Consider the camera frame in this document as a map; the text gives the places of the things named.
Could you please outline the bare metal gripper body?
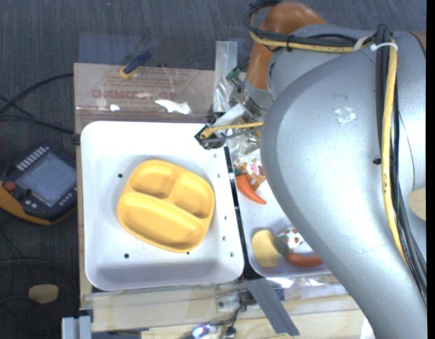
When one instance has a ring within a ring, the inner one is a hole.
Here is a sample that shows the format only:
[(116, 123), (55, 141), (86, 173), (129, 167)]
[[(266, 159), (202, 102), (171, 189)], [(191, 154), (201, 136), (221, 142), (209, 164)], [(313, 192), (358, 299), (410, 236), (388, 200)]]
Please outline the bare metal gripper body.
[(243, 121), (263, 121), (270, 108), (267, 90), (235, 88), (229, 99), (230, 114)]

